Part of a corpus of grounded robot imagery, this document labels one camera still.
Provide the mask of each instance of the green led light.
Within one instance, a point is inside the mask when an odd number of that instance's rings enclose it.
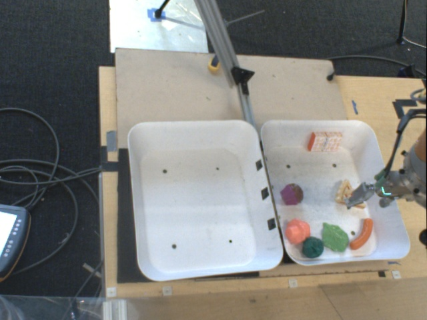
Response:
[[[381,186],[381,191],[383,195],[392,195],[391,193],[386,193],[384,190],[384,186]]]

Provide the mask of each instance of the blue tape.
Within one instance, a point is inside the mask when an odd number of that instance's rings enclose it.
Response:
[[[160,19],[158,19],[158,18],[155,17],[154,13],[156,11],[157,11],[157,8],[150,8],[150,9],[147,10],[147,15],[148,15],[148,17],[149,17],[149,19],[151,21],[156,22],[156,21],[161,21],[162,19],[166,19],[166,13],[165,13],[165,11],[161,12]]]
[[[359,115],[358,109],[356,108],[356,102],[352,100],[353,110],[356,115]]]

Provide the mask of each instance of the dark green ball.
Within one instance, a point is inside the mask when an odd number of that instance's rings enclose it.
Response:
[[[309,259],[319,257],[323,253],[323,242],[315,237],[308,237],[302,245],[302,253]]]

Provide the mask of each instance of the yellow object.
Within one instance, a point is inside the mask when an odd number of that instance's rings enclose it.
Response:
[[[207,68],[212,73],[218,72],[218,70],[220,69],[220,67],[221,67],[221,63],[218,60],[218,57],[216,55],[212,57],[212,59],[210,60],[209,64],[207,65]]]

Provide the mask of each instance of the toy food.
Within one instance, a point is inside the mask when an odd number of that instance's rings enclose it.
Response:
[[[319,257],[324,250],[324,244],[321,239],[308,237],[302,245],[302,253],[309,259]]]
[[[342,134],[339,131],[315,131],[308,141],[311,152],[336,152],[341,143]]]
[[[286,205],[297,205],[304,198],[301,187],[296,184],[288,184],[280,191],[283,201]]]
[[[350,185],[350,182],[346,179],[342,182],[338,191],[335,194],[335,201],[339,204],[346,204],[344,198],[350,198],[353,193],[353,187]],[[364,209],[366,207],[365,203],[357,204],[354,207],[359,207],[360,209]]]
[[[365,220],[363,220],[362,232],[357,238],[355,238],[350,243],[350,248],[352,250],[357,250],[361,246],[363,246],[363,244],[365,244],[369,240],[369,237],[371,236],[373,228],[374,228],[374,221],[371,218],[365,218]]]
[[[286,226],[285,235],[291,244],[299,244],[310,236],[310,226],[305,221],[292,219]]]
[[[325,247],[343,252],[348,245],[348,235],[339,226],[323,223],[322,240]]]

